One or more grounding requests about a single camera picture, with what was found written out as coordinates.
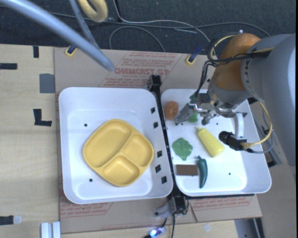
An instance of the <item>gray pipe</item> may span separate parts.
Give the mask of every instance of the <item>gray pipe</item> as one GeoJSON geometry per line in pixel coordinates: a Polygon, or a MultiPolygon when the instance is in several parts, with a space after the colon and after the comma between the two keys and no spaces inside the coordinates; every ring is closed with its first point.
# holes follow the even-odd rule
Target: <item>gray pipe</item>
{"type": "Polygon", "coordinates": [[[100,49],[98,44],[96,43],[94,37],[93,37],[88,25],[86,24],[86,22],[83,18],[83,15],[82,15],[82,13],[81,13],[78,5],[77,5],[76,0],[69,0],[69,2],[70,2],[70,5],[72,7],[72,11],[73,11],[73,13],[74,13],[74,15],[75,15],[75,17],[78,21],[78,24],[79,24],[85,38],[87,38],[89,40],[89,42],[91,42],[95,47],[100,49]]]}
{"type": "Polygon", "coordinates": [[[0,0],[0,3],[46,27],[68,43],[84,51],[105,69],[114,71],[115,66],[100,49],[96,48],[75,30],[36,4],[28,0],[0,0]]]}

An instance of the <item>white tray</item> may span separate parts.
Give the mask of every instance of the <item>white tray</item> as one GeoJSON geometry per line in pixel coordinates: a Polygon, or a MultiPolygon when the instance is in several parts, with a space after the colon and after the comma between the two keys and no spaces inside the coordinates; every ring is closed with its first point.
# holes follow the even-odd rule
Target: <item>white tray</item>
{"type": "MultiPolygon", "coordinates": [[[[168,101],[176,101],[179,111],[189,102],[189,97],[195,92],[194,89],[169,89],[163,92],[161,97],[162,106],[168,101]]],[[[248,142],[258,141],[258,134],[253,116],[247,101],[243,102],[235,111],[247,112],[244,118],[244,136],[248,142]]],[[[204,148],[197,136],[196,127],[201,125],[202,118],[198,115],[198,122],[188,121],[175,125],[174,121],[166,120],[166,128],[173,165],[196,164],[197,156],[206,159],[208,177],[205,185],[199,188],[199,177],[176,176],[178,188],[188,196],[214,196],[264,193],[271,186],[271,177],[264,154],[251,154],[246,151],[235,151],[225,146],[224,152],[217,157],[212,157],[204,148]],[[193,151],[186,161],[177,156],[172,143],[178,138],[184,138],[192,146],[193,151]]],[[[221,131],[235,132],[234,120],[224,117],[215,117],[205,126],[216,138],[221,131]]],[[[258,145],[252,149],[261,150],[258,145]]]]}
{"type": "Polygon", "coordinates": [[[63,187],[77,204],[165,197],[173,188],[154,95],[144,89],[71,87],[59,96],[63,187]],[[154,159],[133,184],[116,187],[85,162],[82,149],[104,122],[122,119],[153,145],[154,159]]]}

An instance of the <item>cardboard sheet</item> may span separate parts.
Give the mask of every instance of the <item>cardboard sheet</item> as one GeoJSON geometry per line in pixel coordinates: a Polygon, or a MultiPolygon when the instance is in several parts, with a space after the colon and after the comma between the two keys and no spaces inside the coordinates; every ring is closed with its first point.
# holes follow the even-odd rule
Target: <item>cardboard sheet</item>
{"type": "MultiPolygon", "coordinates": [[[[71,58],[65,55],[65,50],[66,48],[54,49],[62,233],[161,225],[163,220],[155,219],[153,213],[167,202],[167,198],[77,205],[65,197],[58,96],[67,87],[144,88],[152,74],[161,76],[161,92],[170,88],[195,88],[199,85],[202,66],[207,57],[197,56],[195,63],[188,66],[185,63],[188,54],[103,50],[116,67],[114,72],[108,72],[80,50],[71,58]]],[[[212,74],[213,70],[210,69],[208,78],[212,74]]],[[[177,216],[176,222],[210,222],[261,215],[256,195],[211,197],[190,200],[188,213],[177,216]]]]}

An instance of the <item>blue light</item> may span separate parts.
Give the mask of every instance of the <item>blue light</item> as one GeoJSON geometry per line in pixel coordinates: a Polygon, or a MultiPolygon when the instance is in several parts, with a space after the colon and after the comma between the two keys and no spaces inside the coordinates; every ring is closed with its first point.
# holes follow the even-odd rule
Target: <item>blue light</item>
{"type": "Polygon", "coordinates": [[[154,236],[154,235],[156,235],[156,233],[157,233],[157,230],[154,229],[154,230],[152,230],[152,231],[150,232],[150,235],[151,235],[151,236],[154,236]]]}

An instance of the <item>yellow object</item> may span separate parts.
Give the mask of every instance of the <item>yellow object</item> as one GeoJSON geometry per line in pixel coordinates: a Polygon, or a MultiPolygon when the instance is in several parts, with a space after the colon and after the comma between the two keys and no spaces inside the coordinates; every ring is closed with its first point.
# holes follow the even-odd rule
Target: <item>yellow object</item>
{"type": "Polygon", "coordinates": [[[76,53],[77,49],[75,48],[72,53],[69,53],[69,49],[70,49],[70,46],[65,50],[65,55],[67,55],[68,57],[72,57],[76,53]]]}
{"type": "Polygon", "coordinates": [[[222,151],[224,151],[224,146],[221,144],[219,140],[217,140],[207,129],[197,127],[198,136],[209,154],[213,157],[218,156],[222,151]]]}
{"type": "Polygon", "coordinates": [[[133,126],[112,119],[99,127],[83,148],[86,163],[115,186],[128,186],[154,157],[152,144],[133,126]]]}
{"type": "Polygon", "coordinates": [[[105,0],[77,0],[82,10],[94,22],[103,22],[108,16],[108,8],[105,0]]]}
{"type": "Polygon", "coordinates": [[[196,58],[193,59],[193,61],[189,61],[191,55],[188,56],[188,58],[185,60],[185,63],[188,65],[188,66],[191,66],[195,63],[195,60],[196,58]]]}

